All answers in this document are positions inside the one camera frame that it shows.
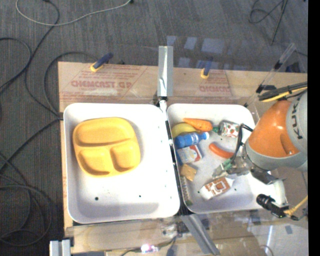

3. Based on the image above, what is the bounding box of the white, blue and red packet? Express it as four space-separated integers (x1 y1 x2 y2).
176 144 203 165

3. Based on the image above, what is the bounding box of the yellow divided plate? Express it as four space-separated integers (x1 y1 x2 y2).
72 116 142 178

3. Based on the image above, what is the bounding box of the brown cardboard board, red print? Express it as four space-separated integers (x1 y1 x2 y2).
57 61 309 252

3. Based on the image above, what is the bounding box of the white and orange carton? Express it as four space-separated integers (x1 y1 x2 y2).
199 175 236 201

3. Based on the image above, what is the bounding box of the small can with red print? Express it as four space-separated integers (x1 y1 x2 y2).
217 120 241 139

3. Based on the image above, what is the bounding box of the blue bottle with white cap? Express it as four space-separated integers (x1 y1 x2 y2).
174 131 211 149

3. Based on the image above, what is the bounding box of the tan biscuit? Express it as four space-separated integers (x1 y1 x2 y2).
180 163 198 182

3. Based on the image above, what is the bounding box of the yellow banana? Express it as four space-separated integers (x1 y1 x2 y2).
171 122 201 139

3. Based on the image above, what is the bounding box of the black cylinder on white bracket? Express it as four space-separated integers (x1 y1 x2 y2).
255 178 291 219

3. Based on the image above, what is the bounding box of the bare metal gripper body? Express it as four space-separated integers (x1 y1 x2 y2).
225 156 252 176

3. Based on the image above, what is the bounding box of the white plastic tray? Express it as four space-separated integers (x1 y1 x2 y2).
62 102 181 225
166 103 287 215

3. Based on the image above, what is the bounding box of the orange sausage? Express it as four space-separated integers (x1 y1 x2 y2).
208 142 236 160

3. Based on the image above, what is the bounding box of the orange carrot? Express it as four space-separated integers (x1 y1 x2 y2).
182 117 220 133

